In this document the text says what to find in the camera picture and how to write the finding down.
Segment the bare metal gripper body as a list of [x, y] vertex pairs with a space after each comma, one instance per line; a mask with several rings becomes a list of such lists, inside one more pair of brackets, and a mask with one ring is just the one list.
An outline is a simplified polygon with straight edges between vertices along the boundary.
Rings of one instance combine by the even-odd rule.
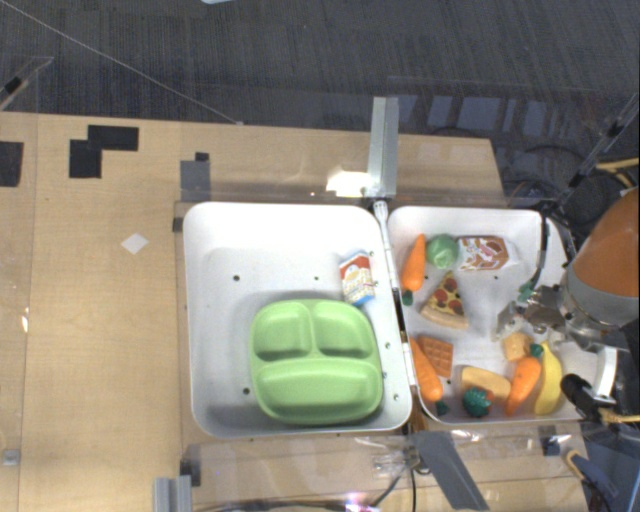
[[541, 286], [528, 299], [524, 318], [533, 327], [562, 333], [585, 351], [621, 349], [620, 326], [606, 308], [606, 293], [578, 286]]

